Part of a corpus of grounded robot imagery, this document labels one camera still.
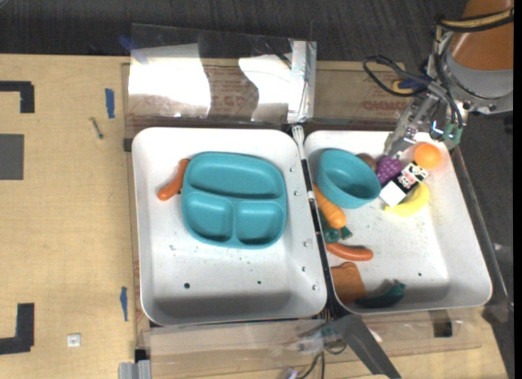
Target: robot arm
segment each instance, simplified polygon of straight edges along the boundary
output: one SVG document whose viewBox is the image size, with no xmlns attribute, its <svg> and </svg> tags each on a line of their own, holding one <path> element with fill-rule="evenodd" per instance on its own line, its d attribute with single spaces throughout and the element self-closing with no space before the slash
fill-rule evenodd
<svg viewBox="0 0 522 379">
<path fill-rule="evenodd" d="M 387 64 L 419 87 L 385 143 L 387 155 L 415 144 L 419 131 L 454 148 L 469 112 L 513 109 L 514 15 L 514 0 L 469 0 L 463 20 L 438 19 L 424 80 L 382 56 L 365 59 Z"/>
</svg>

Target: dark background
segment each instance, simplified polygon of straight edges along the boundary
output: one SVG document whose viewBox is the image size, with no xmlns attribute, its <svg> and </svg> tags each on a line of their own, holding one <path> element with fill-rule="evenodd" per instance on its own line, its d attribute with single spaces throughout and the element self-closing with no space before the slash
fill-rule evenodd
<svg viewBox="0 0 522 379">
<path fill-rule="evenodd" d="M 317 41 L 319 60 L 385 55 L 416 73 L 436 14 L 459 18 L 467 0 L 10 0 L 0 7 L 0 52 L 127 55 L 133 23 Z M 512 114 L 469 117 L 461 149 L 513 302 Z M 493 321 L 514 377 L 514 311 Z"/>
</svg>

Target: screw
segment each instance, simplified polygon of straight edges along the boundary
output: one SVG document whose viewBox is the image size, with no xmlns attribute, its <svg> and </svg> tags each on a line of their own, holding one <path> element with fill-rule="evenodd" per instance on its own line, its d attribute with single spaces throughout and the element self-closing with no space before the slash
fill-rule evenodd
<svg viewBox="0 0 522 379">
<path fill-rule="evenodd" d="M 96 124 L 95 118 L 91 117 L 91 118 L 89 118 L 89 121 L 91 122 L 92 126 L 95 128 L 98 139 L 101 140 L 104 137 L 104 135 L 101 134 L 100 128 L 98 128 L 98 124 Z"/>
</svg>

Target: gray square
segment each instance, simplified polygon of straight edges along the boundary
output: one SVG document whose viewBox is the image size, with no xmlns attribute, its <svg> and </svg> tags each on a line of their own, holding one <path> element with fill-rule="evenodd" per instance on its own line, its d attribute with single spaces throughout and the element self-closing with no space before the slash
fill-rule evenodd
<svg viewBox="0 0 522 379">
<path fill-rule="evenodd" d="M 24 178 L 24 135 L 0 134 L 0 180 Z"/>
</svg>

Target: orange carrot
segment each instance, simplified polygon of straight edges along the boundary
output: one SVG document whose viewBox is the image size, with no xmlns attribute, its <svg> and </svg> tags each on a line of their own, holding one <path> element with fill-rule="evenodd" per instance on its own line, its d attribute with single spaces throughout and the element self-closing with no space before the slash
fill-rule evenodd
<svg viewBox="0 0 522 379">
<path fill-rule="evenodd" d="M 316 184 L 313 185 L 317 205 L 326 218 L 326 221 L 333 228 L 342 228 L 346 225 L 346 215 L 336 204 L 326 199 Z"/>
<path fill-rule="evenodd" d="M 185 170 L 189 162 L 189 159 L 181 159 L 179 161 L 176 176 L 157 193 L 157 197 L 160 200 L 166 201 L 179 192 L 183 185 L 183 176 L 185 175 Z"/>
<path fill-rule="evenodd" d="M 325 247 L 338 258 L 352 260 L 354 262 L 363 262 L 365 260 L 371 260 L 374 257 L 374 252 L 370 249 L 354 249 L 346 245 L 341 245 L 340 243 L 326 243 Z"/>
</svg>

